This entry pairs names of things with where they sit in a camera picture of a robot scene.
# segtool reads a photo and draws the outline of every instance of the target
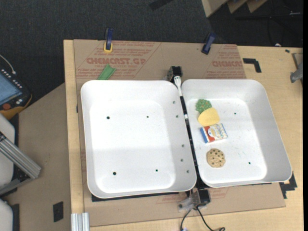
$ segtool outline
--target dark carpet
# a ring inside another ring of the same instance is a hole
[[[32,103],[64,82],[64,39],[115,40],[303,47],[303,18],[237,20],[239,16],[303,12],[303,0],[269,0],[254,13],[243,5],[234,14],[223,5],[209,18],[201,0],[174,0],[153,10],[158,0],[0,0],[0,54],[30,89]],[[0,66],[6,63],[0,59]]]

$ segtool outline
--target monitor screen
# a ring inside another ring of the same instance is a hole
[[[0,74],[0,104],[17,97],[22,92],[14,86],[6,77]]]

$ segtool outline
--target green toy food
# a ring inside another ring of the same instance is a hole
[[[212,108],[212,104],[208,100],[199,99],[196,103],[196,111],[198,111],[199,113],[202,113],[204,110],[207,110],[209,108]]]

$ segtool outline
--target electronic device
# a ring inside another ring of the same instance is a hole
[[[25,85],[4,68],[0,68],[0,113],[8,120],[25,109],[32,95]]]

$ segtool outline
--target green object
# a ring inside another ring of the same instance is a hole
[[[104,70],[101,72],[100,76],[97,78],[99,80],[109,79],[110,76],[116,71],[116,68],[112,68],[109,64],[106,65]]]
[[[209,100],[199,99],[196,103],[196,111],[202,113],[204,110],[212,108],[212,104]]]

